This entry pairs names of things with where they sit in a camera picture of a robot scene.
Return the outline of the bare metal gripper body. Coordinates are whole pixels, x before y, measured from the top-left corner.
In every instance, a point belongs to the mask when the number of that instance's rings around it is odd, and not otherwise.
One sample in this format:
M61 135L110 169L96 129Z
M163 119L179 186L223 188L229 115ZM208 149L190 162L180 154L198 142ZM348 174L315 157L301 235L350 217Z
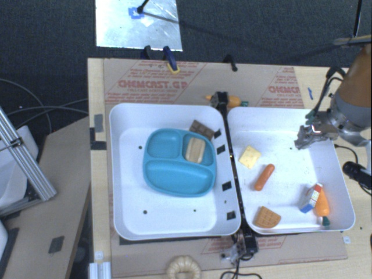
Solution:
M331 124L328 118L328 112L317 112L311 110L306 116L306 126L313 125L314 131L321 134L321 139L324 140L335 140L338 138L337 129Z

